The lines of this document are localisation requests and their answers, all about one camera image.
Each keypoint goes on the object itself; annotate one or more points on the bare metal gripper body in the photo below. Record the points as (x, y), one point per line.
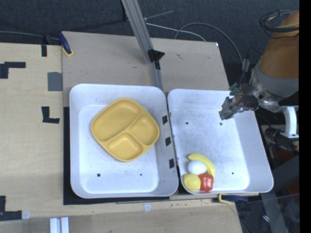
(252, 98)

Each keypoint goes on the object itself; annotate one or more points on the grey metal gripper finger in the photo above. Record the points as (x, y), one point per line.
(226, 110)

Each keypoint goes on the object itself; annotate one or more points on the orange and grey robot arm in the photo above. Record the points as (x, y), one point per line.
(279, 59)

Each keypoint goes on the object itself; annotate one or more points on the white plastic tray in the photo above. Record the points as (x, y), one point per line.
(116, 178)
(209, 139)

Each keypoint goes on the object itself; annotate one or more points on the yellow banana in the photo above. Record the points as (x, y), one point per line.
(209, 162)

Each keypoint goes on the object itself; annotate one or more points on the white egg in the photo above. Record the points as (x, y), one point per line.
(196, 167)

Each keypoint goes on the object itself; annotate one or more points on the red bell pepper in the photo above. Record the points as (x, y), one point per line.
(206, 182)

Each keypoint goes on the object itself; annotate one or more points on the yellow lemon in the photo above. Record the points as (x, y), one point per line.
(191, 181)

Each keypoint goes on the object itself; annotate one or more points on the yellow divided plate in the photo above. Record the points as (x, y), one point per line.
(125, 129)

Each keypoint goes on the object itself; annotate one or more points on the black cylinder on white bracket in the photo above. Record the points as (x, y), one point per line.
(288, 130)

